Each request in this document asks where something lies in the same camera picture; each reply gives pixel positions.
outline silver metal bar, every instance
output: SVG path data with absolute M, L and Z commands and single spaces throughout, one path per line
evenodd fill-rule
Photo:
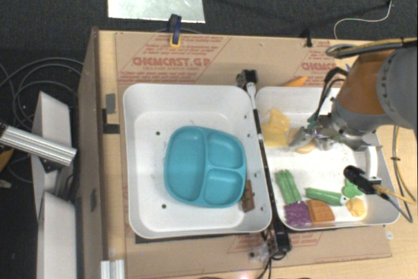
M 0 144 L 37 155 L 47 161 L 66 167 L 72 163 L 77 153 L 74 148 L 62 146 L 9 125 L 5 126 L 3 133 L 0 134 Z

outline black floor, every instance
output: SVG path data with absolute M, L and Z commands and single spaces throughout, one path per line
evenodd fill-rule
M 164 22 L 107 18 L 107 0 L 0 0 L 0 63 L 13 73 L 22 65 L 47 57 L 82 61 L 90 27 L 155 31 Z M 204 33 L 276 35 L 297 37 L 309 28 L 313 37 L 333 38 L 334 24 L 345 17 L 382 18 L 387 0 L 203 0 L 206 24 L 189 24 Z M 341 39 L 384 39 L 417 36 L 417 0 L 393 0 L 390 16 L 379 23 L 344 22 Z M 77 64 L 66 63 L 79 69 Z M 27 71 L 13 78 L 15 90 Z M 0 71 L 0 84 L 4 74 Z M 53 80 L 77 88 L 74 71 L 56 67 L 40 70 L 28 82 Z M 22 92 L 27 114 L 33 113 L 42 89 L 72 104 L 71 93 L 49 84 Z M 8 83 L 0 86 L 0 118 L 13 123 Z M 27 161 L 13 171 L 31 178 Z M 0 179 L 12 188 L 0 189 L 0 278 L 34 278 L 37 224 L 31 185 L 15 179 L 5 169 Z

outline teal plate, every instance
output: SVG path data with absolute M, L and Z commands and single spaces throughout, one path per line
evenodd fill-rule
M 235 137 L 194 126 L 171 135 L 164 182 L 175 199 L 212 208 L 232 206 L 241 198 L 245 181 L 246 157 Z

